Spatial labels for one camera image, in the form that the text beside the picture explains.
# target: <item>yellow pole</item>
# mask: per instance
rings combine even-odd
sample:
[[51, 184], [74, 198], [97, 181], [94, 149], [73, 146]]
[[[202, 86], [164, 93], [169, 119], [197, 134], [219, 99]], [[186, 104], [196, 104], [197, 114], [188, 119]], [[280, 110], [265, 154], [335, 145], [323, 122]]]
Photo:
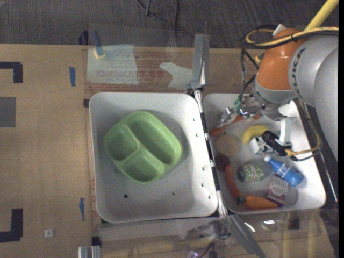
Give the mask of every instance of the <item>yellow pole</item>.
[[320, 27], [338, 4], [339, 0], [327, 0], [305, 30]]

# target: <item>blue bottle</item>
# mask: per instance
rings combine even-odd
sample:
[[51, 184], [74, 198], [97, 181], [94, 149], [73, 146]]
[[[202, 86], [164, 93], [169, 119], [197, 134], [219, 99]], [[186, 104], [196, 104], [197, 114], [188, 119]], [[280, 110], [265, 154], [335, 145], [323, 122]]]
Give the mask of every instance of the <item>blue bottle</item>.
[[304, 179], [304, 176], [299, 172], [296, 172], [294, 169], [281, 161], [272, 159], [269, 155], [264, 157], [264, 162], [268, 162], [273, 167], [276, 174], [287, 180], [293, 187], [297, 186]]

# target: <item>banana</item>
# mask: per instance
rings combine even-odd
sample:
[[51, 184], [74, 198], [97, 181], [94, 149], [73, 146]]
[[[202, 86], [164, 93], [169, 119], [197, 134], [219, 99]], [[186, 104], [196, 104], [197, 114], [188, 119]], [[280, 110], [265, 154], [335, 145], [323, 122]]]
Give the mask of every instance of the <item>banana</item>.
[[242, 134], [241, 140], [243, 143], [248, 143], [254, 137], [262, 135], [266, 130], [269, 130], [265, 125], [257, 124], [247, 128]]

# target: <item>green divided plate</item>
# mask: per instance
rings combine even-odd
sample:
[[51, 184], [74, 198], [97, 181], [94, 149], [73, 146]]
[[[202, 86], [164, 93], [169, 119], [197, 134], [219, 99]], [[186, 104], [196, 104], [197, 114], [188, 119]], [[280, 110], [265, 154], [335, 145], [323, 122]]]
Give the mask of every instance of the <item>green divided plate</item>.
[[170, 170], [182, 156], [182, 145], [171, 130], [148, 111], [136, 111], [109, 130], [104, 147], [128, 178], [150, 183]]

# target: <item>green can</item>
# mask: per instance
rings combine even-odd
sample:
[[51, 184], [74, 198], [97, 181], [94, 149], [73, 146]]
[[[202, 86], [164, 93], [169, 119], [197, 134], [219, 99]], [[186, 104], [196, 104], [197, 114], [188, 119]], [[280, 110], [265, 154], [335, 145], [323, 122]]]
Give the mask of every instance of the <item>green can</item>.
[[261, 181], [264, 178], [264, 171], [258, 164], [245, 164], [238, 168], [238, 178], [242, 182]]

